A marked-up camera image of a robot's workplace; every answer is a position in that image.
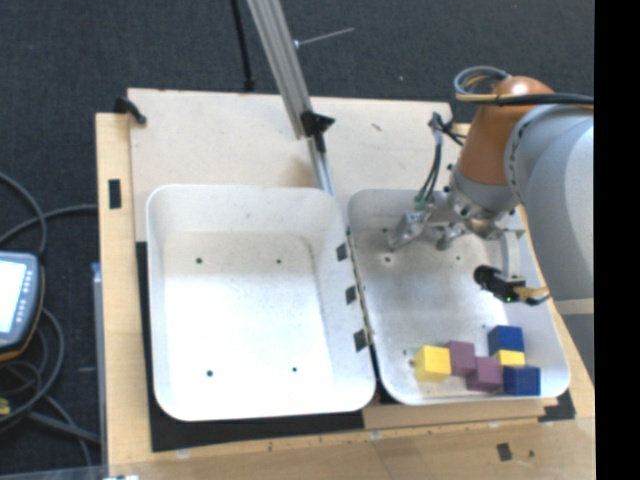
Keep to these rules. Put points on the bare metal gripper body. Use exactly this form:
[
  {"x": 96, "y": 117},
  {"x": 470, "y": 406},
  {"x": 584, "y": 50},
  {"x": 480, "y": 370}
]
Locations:
[{"x": 470, "y": 220}]

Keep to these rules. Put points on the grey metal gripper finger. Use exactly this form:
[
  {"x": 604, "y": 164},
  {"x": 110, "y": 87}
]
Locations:
[
  {"x": 446, "y": 237},
  {"x": 407, "y": 230}
]

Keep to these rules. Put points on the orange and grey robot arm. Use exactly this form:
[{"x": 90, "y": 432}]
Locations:
[{"x": 550, "y": 168}]

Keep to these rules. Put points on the white plastic tray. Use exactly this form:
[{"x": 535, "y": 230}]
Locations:
[
  {"x": 250, "y": 308},
  {"x": 425, "y": 298}
]

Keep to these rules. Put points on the blue cube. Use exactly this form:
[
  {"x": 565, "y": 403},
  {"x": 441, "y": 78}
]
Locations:
[
  {"x": 506, "y": 339},
  {"x": 522, "y": 380}
]

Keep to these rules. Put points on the purple cube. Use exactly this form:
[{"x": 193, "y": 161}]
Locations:
[
  {"x": 462, "y": 355},
  {"x": 486, "y": 373}
]

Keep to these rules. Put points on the yellow cube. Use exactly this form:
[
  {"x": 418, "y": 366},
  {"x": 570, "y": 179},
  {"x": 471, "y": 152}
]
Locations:
[
  {"x": 510, "y": 358},
  {"x": 432, "y": 363}
]

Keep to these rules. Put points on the pale wood board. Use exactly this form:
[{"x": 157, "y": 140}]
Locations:
[{"x": 225, "y": 138}]

